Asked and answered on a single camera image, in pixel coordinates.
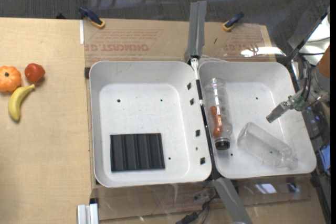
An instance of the empty bottle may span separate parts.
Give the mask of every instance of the empty bottle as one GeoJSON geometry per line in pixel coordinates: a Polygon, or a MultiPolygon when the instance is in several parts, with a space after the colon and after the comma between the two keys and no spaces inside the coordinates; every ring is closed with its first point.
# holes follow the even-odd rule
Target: empty bottle
{"type": "Polygon", "coordinates": [[[205,82],[205,107],[210,133],[218,150],[230,148],[232,122],[225,82],[212,78],[205,82]]]}
{"type": "Polygon", "coordinates": [[[247,123],[241,130],[238,146],[274,167],[290,169],[298,167],[298,159],[294,157],[289,145],[252,122],[247,123]]]}

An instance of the orange pumpkin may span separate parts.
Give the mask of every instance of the orange pumpkin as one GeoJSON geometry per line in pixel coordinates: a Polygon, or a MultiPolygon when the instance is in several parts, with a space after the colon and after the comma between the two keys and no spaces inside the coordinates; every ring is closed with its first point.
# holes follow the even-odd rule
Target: orange pumpkin
{"type": "Polygon", "coordinates": [[[21,84],[21,73],[15,67],[0,67],[0,91],[13,92],[21,84]]]}

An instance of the banana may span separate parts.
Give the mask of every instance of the banana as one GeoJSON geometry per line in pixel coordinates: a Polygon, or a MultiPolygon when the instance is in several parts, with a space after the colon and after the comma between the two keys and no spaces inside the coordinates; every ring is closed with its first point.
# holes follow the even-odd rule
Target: banana
{"type": "Polygon", "coordinates": [[[8,111],[12,119],[18,121],[21,115],[21,103],[25,96],[35,89],[35,85],[32,84],[28,87],[17,88],[10,96],[8,103],[8,111]]]}

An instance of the white plastic tray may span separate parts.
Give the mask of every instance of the white plastic tray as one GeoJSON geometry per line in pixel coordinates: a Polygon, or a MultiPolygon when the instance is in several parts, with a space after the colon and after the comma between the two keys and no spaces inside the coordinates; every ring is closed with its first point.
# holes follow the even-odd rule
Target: white plastic tray
{"type": "Polygon", "coordinates": [[[272,123],[266,120],[275,106],[295,93],[290,74],[283,65],[275,62],[205,62],[199,67],[199,75],[201,85],[212,77],[222,78],[227,84],[233,122],[231,145],[227,151],[214,149],[217,170],[224,177],[305,174],[315,169],[316,156],[301,112],[290,110],[272,123]],[[247,122],[254,122],[291,146],[299,160],[298,168],[274,168],[239,148],[237,138],[247,122]]]}
{"type": "Polygon", "coordinates": [[[90,69],[90,89],[94,171],[100,184],[197,182],[210,175],[212,165],[190,66],[182,62],[97,62],[90,69]],[[165,169],[112,172],[110,135],[137,133],[161,133],[165,169]]]}

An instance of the black bottle cap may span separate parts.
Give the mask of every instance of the black bottle cap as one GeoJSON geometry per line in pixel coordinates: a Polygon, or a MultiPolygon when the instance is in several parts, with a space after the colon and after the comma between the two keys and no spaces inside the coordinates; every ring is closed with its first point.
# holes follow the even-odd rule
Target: black bottle cap
{"type": "Polygon", "coordinates": [[[215,145],[219,151],[228,150],[230,148],[230,141],[219,141],[215,145]]]}

